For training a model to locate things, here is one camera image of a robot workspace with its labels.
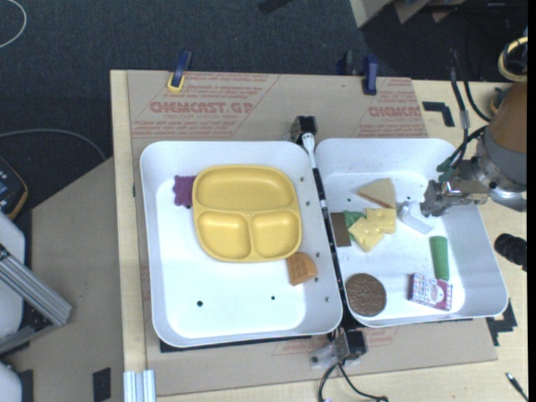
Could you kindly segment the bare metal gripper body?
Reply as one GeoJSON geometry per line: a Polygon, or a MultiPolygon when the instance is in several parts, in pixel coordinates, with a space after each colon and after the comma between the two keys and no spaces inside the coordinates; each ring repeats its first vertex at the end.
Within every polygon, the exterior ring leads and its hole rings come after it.
{"type": "Polygon", "coordinates": [[[520,192],[510,192],[495,183],[477,180],[452,179],[438,182],[435,188],[435,215],[443,215],[452,207],[493,202],[518,212],[527,211],[527,200],[520,192]]]}

